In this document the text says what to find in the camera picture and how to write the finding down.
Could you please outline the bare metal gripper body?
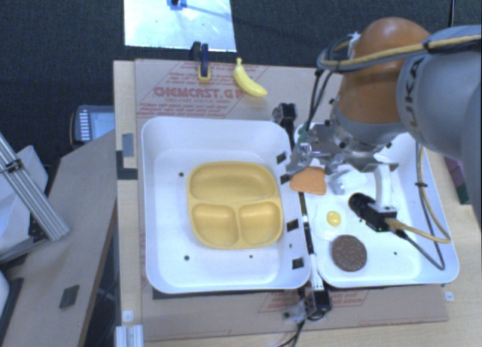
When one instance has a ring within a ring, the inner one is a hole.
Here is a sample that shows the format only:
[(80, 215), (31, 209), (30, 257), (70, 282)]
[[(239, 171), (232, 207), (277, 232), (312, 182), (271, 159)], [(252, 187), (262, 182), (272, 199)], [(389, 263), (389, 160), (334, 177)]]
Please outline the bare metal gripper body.
[(373, 172), (382, 164), (375, 158), (380, 147), (357, 141), (335, 123), (313, 124), (300, 148), (302, 163), (308, 166), (315, 160), (326, 175), (337, 173), (342, 165), (350, 165), (359, 172)]

